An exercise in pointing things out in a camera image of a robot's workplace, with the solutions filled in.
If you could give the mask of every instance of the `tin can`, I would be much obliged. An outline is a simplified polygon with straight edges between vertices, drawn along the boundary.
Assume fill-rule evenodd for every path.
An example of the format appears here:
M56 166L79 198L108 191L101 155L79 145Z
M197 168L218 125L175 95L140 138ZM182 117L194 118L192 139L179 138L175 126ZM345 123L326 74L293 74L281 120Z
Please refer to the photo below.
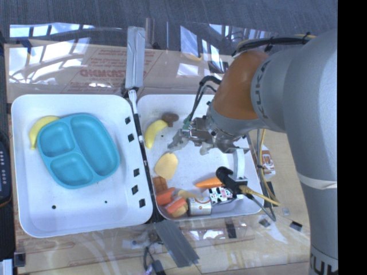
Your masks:
M188 198L186 201L189 205L189 216L211 215L212 200L210 197Z

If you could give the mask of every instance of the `white object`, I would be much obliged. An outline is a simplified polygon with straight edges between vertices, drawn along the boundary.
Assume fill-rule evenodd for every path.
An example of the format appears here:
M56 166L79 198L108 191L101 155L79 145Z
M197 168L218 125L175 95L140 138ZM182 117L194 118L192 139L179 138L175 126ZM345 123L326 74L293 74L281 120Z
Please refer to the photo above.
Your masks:
M204 95L193 116L201 117L206 114L208 106L206 102L213 98L212 95ZM178 129L182 128L183 121L193 108L195 95L146 95L138 101L138 111L140 114L140 123L142 130L154 121L160 119L164 113L175 113L179 116L179 120L173 123L173 127L166 127L156 136L156 140L151 149L146 149L147 160L149 164L150 174L152 178L157 175L154 172L154 165L158 159L168 152L167 145L172 142L173 136ZM237 146L248 148L246 139L240 139ZM193 142L189 142L184 148L173 152L178 158L178 166L172 179L167 180L168 187L180 188L199 196L205 196L206 193L202 188L195 186L196 183L215 176L216 170L220 166L225 166L233 170L233 154L223 154L219 149L213 148L206 155L200 154L200 148L195 147ZM244 155L245 166L244 176L248 178L248 186L262 193L256 167L252 159L251 151ZM264 201L255 197L261 204ZM218 205L213 207L210 216L188 217L187 215L175 218L175 220L192 220L203 218L221 218L239 215L249 215L259 212L260 207L249 199L241 199ZM161 214L166 219L172 219L163 211Z
M38 150L30 150L28 132L41 117L81 112L96 116L104 124L119 150L121 163L110 177L71 190L53 180ZM11 118L19 220L29 235L53 237L126 227L143 224L151 217L153 205L134 118L124 98L24 95L14 101Z

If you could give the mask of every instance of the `banana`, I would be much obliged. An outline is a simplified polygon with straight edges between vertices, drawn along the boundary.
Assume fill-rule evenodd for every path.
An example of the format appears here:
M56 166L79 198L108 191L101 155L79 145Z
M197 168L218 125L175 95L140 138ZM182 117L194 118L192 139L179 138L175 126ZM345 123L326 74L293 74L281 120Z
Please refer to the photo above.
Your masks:
M28 137L30 139L30 144L31 144L30 146L31 150L36 149L37 136L41 128L58 119L60 118L57 116L45 116L37 120L37 122L32 126L28 134Z
M144 133L145 146L148 149L153 146L156 134L167 126L168 123L163 121L162 119L156 120L148 126L147 130Z

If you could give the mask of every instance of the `transparent acrylic sheet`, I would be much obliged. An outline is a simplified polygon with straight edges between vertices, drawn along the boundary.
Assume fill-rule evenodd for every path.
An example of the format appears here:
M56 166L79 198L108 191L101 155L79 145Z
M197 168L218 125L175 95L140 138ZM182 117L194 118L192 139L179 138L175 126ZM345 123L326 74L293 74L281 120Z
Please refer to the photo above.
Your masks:
M144 88L138 91L139 97L194 94L205 75L223 76L238 42L274 35L244 27L199 23L167 25L168 31L162 34L157 32L159 27L154 20L147 19ZM29 26L12 26L6 44L9 103L24 93L121 94L126 64L125 29L46 23L34 25L32 36L29 32ZM11 63L15 59L20 60L19 65ZM104 77L107 73L112 75L113 70L115 77ZM256 143L255 132L250 135ZM206 274L308 261L309 220L287 137L268 132L264 144L270 149L276 167L276 176L271 182L282 203L274 207L277 221L271 221L260 212L215 221L178 222L200 260L195 266L181 270L165 247L155 243L150 251L166 270L173 274ZM16 197L15 182L13 188ZM88 274L143 274L145 271L144 248L154 236L151 224L38 239L21 229L16 199L14 209L16 251L26 254L26 265L18 268L19 274L52 274L51 270L57 270L58 274L82 270Z

